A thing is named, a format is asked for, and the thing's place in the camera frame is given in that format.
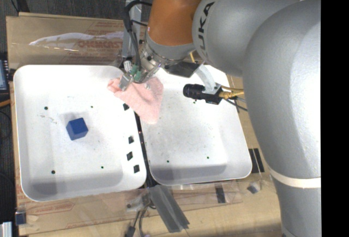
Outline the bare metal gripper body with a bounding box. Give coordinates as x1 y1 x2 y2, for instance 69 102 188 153
133 47 165 84

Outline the pink cloth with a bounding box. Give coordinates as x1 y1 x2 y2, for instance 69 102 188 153
106 76 165 125

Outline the brown cardboard board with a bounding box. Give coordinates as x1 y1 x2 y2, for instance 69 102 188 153
5 11 284 237

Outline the blue cube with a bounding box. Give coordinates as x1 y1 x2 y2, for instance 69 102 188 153
65 117 89 141

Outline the white plastic tray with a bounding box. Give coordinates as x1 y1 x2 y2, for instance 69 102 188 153
140 64 253 186
13 64 148 202

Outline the black cylinder on white bracket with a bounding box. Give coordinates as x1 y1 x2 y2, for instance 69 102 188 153
182 64 223 106

